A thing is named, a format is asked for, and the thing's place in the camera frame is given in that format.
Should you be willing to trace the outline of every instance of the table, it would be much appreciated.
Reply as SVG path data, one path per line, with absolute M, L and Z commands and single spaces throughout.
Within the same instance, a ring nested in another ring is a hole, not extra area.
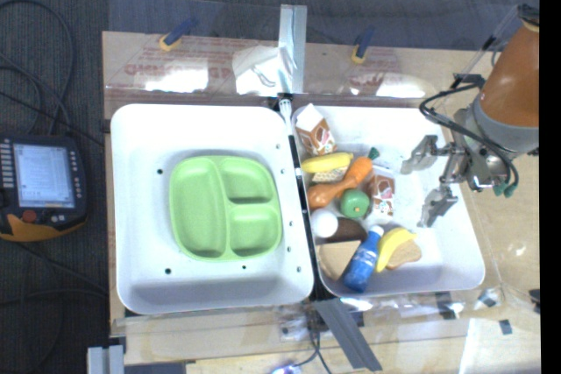
M 149 38 L 142 33 L 103 34 L 104 86 L 111 84 L 115 74 L 138 54 Z M 216 44 L 223 45 L 224 39 L 217 39 Z M 341 64 L 346 65 L 352 51 L 349 46 L 307 44 L 305 50 L 306 76 L 322 74 L 324 79 L 334 80 L 334 86 L 340 84 L 338 77 Z M 384 60 L 383 64 L 389 65 L 387 68 L 391 72 L 414 74 L 417 80 L 429 83 L 435 92 L 447 88 L 451 74 L 461 69 L 473 56 L 472 52 L 465 51 L 408 48 L 380 48 L 373 50 L 373 53 Z M 488 74 L 490 69 L 490 55 L 485 55 L 473 72 Z M 166 95 L 155 92 L 143 92 L 141 95 L 129 92 L 123 95 L 123 92 L 119 94 L 115 89 L 109 91 L 111 89 L 105 89 L 106 121 L 128 102 L 169 101 Z M 348 97 L 345 100 L 341 97 L 340 100 L 360 102 L 362 98 Z M 214 101 L 227 103 L 231 99 L 228 96 L 217 97 Z M 258 97 L 249 101 L 256 104 L 264 102 Z M 454 111 L 470 101 L 469 96 L 458 95 L 445 107 Z M 409 103 L 401 100 L 396 104 Z M 109 135 L 106 136 L 105 144 L 111 334 L 126 337 L 125 364 L 177 361 L 188 362 L 188 373 L 233 370 L 257 373 L 272 371 L 288 361 L 306 359 L 311 353 L 309 341 L 305 337 L 295 338 L 289 332 L 288 335 L 282 332 L 283 326 L 286 328 L 290 323 L 290 313 L 301 314 L 301 309 L 292 311 L 289 308 L 284 315 L 279 310 L 267 308 L 157 317 L 130 316 L 126 313 L 116 291 Z M 496 198 L 487 191 L 474 194 L 464 190 L 470 215 L 484 230 L 478 238 L 484 243 L 486 262 L 492 267 L 491 278 L 486 282 L 490 286 L 497 286 L 488 292 L 492 298 L 487 304 L 493 304 L 496 300 L 497 306 L 489 307 L 485 302 L 477 301 L 480 292 L 459 295 L 457 301 L 453 293 L 451 304 L 463 304 L 464 310 L 454 316 L 456 319 L 444 319 L 435 308 L 433 294 L 415 298 L 411 314 L 407 314 L 407 308 L 399 307 L 396 302 L 385 304 L 383 300 L 376 301 L 373 309 L 364 313 L 365 326 L 362 332 L 384 366 L 384 371 L 458 372 L 460 366 L 463 372 L 481 372 L 483 368 L 485 372 L 504 372 L 514 367 L 517 370 L 539 370 L 540 320 L 528 297 L 529 289 L 539 288 L 538 159 L 524 156 L 515 163 L 521 175 L 521 184 L 515 197 L 523 201 Z M 355 371 L 334 338 L 324 335 L 322 347 L 323 356 L 333 372 Z M 322 369 L 316 359 L 306 365 L 304 372 L 322 372 Z

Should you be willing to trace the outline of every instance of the toy water bottle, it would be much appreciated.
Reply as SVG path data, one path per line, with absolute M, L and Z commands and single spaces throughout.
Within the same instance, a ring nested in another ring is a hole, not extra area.
M 355 292 L 363 293 L 366 290 L 378 259 L 378 242 L 383 235 L 384 229 L 381 226 L 372 226 L 368 231 L 368 238 L 352 256 L 343 276 L 343 283 Z

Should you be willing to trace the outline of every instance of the green plate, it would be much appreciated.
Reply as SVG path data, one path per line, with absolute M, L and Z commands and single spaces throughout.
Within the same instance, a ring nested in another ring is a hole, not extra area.
M 175 241 L 199 260 L 262 256 L 281 241 L 279 196 L 259 162 L 199 156 L 175 166 L 169 185 Z

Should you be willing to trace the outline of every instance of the red button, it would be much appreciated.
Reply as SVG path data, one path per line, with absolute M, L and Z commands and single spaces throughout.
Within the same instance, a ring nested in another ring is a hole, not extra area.
M 35 223 L 35 220 L 37 220 L 37 214 L 34 210 L 24 210 L 22 219 L 26 223 Z

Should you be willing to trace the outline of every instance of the green fruit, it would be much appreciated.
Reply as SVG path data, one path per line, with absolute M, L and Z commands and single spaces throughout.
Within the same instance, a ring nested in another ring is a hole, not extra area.
M 341 213 L 349 218 L 364 216 L 370 206 L 370 198 L 362 190 L 349 188 L 341 197 Z

